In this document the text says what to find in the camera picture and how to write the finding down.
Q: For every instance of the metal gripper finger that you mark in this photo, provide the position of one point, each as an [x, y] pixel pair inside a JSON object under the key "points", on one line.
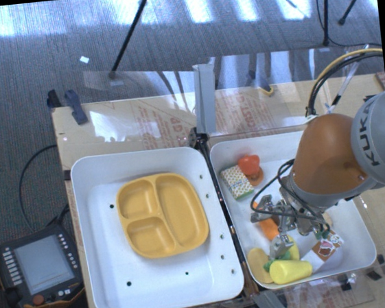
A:
{"points": [[279, 246], [263, 207]]}

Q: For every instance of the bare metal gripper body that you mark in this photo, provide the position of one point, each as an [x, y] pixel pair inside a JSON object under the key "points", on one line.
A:
{"points": [[301, 215]]}

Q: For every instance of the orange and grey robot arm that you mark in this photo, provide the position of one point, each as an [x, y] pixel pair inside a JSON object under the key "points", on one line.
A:
{"points": [[327, 155]]}

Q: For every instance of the yellow and green toy vegetable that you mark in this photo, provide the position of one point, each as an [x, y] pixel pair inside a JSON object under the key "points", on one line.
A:
{"points": [[295, 251]]}

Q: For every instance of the orange carrot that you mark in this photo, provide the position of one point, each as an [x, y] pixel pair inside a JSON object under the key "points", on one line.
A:
{"points": [[269, 229]]}

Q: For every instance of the yellow oval toy slice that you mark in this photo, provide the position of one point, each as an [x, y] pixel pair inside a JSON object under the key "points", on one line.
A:
{"points": [[258, 265]]}

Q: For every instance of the brown round biscuit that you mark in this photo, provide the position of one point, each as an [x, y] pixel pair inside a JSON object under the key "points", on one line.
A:
{"points": [[257, 178]]}

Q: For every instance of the white carton with green print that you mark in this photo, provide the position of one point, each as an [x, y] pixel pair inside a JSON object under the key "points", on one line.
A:
{"points": [[237, 182]]}

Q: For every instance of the white carton with brown label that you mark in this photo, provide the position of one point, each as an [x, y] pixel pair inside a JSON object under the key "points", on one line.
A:
{"points": [[324, 250]]}

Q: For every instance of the white plastic tray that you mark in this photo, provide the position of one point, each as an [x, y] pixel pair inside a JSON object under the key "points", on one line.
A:
{"points": [[271, 147], [166, 284]]}

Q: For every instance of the yellow divided plate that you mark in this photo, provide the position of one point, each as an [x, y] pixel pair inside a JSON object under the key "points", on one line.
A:
{"points": [[181, 206]]}

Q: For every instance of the brown cardboard board red print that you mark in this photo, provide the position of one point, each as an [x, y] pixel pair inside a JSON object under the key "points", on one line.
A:
{"points": [[161, 125]]}

